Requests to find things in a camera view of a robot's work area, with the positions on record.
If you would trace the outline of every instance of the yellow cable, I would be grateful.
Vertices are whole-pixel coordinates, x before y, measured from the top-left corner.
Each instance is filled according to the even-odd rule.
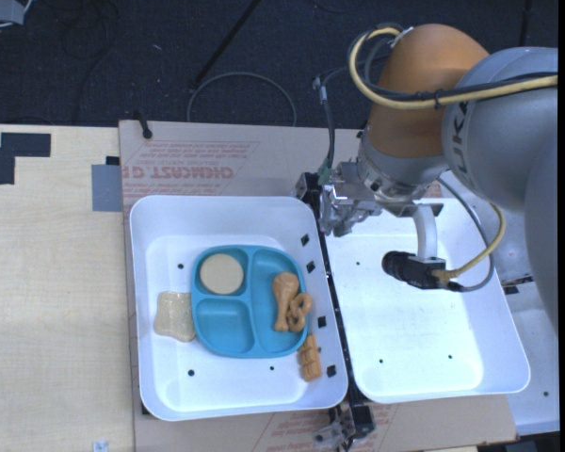
[[[351,79],[354,81],[354,84],[356,84],[358,90],[375,104],[386,105],[388,107],[393,107],[396,109],[415,110],[434,108],[437,105],[455,104],[475,99],[487,99],[490,97],[509,95],[512,93],[521,92],[523,90],[540,89],[558,85],[558,75],[551,75],[548,77],[539,77],[524,82],[518,82],[516,84],[509,84],[501,88],[477,90],[460,95],[440,97],[439,99],[427,99],[425,101],[417,102],[399,102],[394,99],[388,99],[386,97],[378,95],[376,92],[369,89],[368,86],[363,82],[362,78],[358,74],[358,70],[356,69],[356,57],[365,40],[370,40],[373,37],[381,34],[392,34],[397,36],[399,35],[399,33],[399,30],[393,27],[384,27],[377,29],[369,35],[363,35],[362,37],[360,37],[349,53],[349,74],[351,75]]]
[[[488,256],[492,251],[494,251],[498,246],[498,244],[500,243],[500,241],[502,240],[502,236],[504,236],[505,230],[507,229],[507,222],[505,220],[504,215],[502,214],[502,211],[497,206],[495,206],[491,202],[490,202],[490,206],[496,212],[496,215],[498,215],[498,219],[500,219],[500,225],[496,237],[486,247],[484,251],[482,251],[480,254],[478,254],[475,258],[473,258],[465,265],[456,269],[434,269],[433,271],[431,271],[431,275],[437,278],[441,282],[441,284],[446,285],[453,278],[458,277],[459,275],[464,273],[467,269],[470,269],[473,266],[475,266],[482,259]]]

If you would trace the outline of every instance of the blue plate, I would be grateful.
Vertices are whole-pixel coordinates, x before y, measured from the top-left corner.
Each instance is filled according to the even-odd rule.
[[[230,295],[217,295],[202,283],[203,262],[213,254],[232,256],[244,271],[243,282]],[[307,334],[275,331],[277,303],[272,281],[279,273],[289,271],[299,278],[299,292],[305,283],[299,266],[287,253],[263,246],[219,246],[204,251],[192,271],[191,307],[195,331],[211,351],[229,357],[270,358],[296,351]]]

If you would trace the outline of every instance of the food piece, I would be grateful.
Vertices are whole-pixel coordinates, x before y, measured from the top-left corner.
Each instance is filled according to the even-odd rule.
[[[212,254],[201,265],[201,282],[212,293],[230,295],[240,288],[245,272],[230,254]]]
[[[159,293],[153,328],[160,335],[171,336],[181,342],[191,341],[196,332],[190,308],[190,293]]]
[[[290,331],[298,333],[305,327],[305,316],[312,309],[312,297],[307,293],[299,293],[289,303],[286,322]]]
[[[322,375],[322,366],[320,365],[320,355],[318,354],[316,339],[312,333],[306,337],[298,352],[303,379],[311,381],[320,377]]]
[[[278,313],[276,321],[274,322],[274,330],[288,331],[289,325],[286,322],[286,313],[289,310],[291,300],[296,296],[299,291],[298,277],[289,272],[283,271],[274,277],[272,280],[272,293],[276,299]]]

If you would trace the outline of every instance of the round cookie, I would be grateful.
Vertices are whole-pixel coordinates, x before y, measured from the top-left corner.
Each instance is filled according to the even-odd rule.
[[[212,293],[230,295],[242,284],[245,272],[230,254],[217,253],[203,261],[199,276],[205,288]]]

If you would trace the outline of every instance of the dark carpet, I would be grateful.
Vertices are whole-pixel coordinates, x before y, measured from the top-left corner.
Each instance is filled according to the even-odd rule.
[[[0,28],[0,123],[116,126],[139,111],[326,127],[314,78],[383,22],[453,25],[491,53],[558,47],[558,0],[259,0],[239,22],[253,1],[35,0]],[[335,126],[363,126],[370,103],[347,72],[328,94]]]

